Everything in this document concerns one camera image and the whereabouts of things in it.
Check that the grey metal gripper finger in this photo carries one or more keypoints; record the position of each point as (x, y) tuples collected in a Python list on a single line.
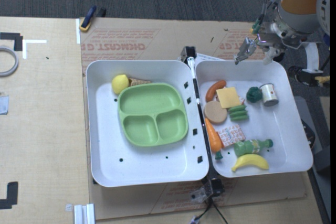
[(271, 55), (246, 48)]

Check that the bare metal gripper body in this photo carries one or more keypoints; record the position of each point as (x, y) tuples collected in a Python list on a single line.
[(273, 35)]

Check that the white can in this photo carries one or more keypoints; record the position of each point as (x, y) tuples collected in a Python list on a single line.
[(269, 94)]

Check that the green broccoli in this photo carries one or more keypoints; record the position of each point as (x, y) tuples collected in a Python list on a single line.
[(253, 94)]

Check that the yellow cheese slice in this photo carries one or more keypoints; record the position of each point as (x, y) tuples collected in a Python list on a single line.
[(228, 97)]

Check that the orange sausage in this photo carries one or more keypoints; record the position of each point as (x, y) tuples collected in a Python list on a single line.
[(211, 91)]

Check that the thin black and white rod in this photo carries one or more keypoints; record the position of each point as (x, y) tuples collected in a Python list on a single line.
[(195, 86)]

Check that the green pea pods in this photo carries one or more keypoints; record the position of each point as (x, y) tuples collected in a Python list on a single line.
[(238, 113)]

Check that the round tan biscuit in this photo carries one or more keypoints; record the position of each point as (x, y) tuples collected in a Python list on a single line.
[(214, 112)]

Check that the white plastic tray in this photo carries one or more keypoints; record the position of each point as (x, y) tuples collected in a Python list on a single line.
[(275, 133), (110, 144)]

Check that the orange and white packet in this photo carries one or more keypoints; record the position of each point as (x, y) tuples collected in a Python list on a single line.
[(232, 135)]

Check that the orange carrot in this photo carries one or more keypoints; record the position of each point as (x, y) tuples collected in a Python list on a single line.
[(214, 137)]

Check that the green bottle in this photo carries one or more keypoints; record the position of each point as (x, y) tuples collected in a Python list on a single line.
[(248, 147)]

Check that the yellow banana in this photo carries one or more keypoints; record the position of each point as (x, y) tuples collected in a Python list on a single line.
[(252, 160)]

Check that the green divided plate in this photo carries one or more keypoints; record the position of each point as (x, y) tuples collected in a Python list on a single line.
[(147, 98)]

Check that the brown cardboard board red print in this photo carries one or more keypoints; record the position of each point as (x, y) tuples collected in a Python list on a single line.
[(126, 42)]

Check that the yellow ice cream cone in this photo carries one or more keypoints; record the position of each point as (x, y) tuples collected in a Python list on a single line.
[(119, 84)]

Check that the black cylinder on white bracket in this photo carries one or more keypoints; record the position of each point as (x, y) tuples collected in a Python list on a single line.
[(304, 76)]

